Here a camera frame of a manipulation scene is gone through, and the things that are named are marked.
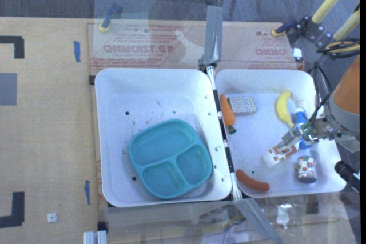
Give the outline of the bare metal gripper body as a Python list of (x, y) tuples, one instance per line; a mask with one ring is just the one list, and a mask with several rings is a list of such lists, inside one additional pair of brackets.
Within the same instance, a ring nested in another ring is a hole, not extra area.
[(317, 143), (320, 139), (334, 139), (343, 135), (345, 128), (328, 117), (322, 117), (308, 120), (300, 130), (306, 143)]

